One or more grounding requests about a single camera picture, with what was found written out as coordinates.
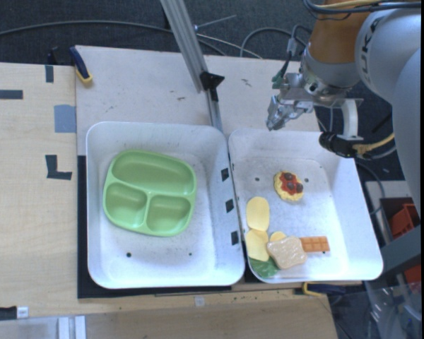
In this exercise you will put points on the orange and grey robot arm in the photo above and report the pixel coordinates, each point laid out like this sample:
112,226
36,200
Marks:
385,48

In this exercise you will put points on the orange waffle biscuit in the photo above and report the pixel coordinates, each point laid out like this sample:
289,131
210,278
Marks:
316,244

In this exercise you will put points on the green divided plate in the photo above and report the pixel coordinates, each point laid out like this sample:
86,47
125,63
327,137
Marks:
149,193

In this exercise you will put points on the yellow oval slice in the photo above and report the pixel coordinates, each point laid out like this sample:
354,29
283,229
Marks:
256,245
258,213

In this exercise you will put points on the small yellow slice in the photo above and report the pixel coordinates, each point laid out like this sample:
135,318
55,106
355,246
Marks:
277,236

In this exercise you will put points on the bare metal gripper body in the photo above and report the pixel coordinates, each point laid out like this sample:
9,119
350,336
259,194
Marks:
294,94

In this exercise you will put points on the green lettuce leaf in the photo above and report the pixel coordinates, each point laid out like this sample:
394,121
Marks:
265,268

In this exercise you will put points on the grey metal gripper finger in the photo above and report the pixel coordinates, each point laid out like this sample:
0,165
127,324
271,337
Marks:
271,119
283,117

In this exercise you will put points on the beige toast slice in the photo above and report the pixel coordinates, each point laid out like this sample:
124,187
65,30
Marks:
287,253

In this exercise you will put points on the white plastic tray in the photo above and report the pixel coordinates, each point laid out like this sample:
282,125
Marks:
162,260
342,231

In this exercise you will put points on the yellow spaghetti with meatballs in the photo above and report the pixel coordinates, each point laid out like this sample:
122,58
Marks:
289,186

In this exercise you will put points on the thin black and white rod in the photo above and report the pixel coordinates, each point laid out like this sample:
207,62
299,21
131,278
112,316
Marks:
236,196

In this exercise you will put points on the black cylinder on white bracket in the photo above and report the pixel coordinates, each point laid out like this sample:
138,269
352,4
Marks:
339,145

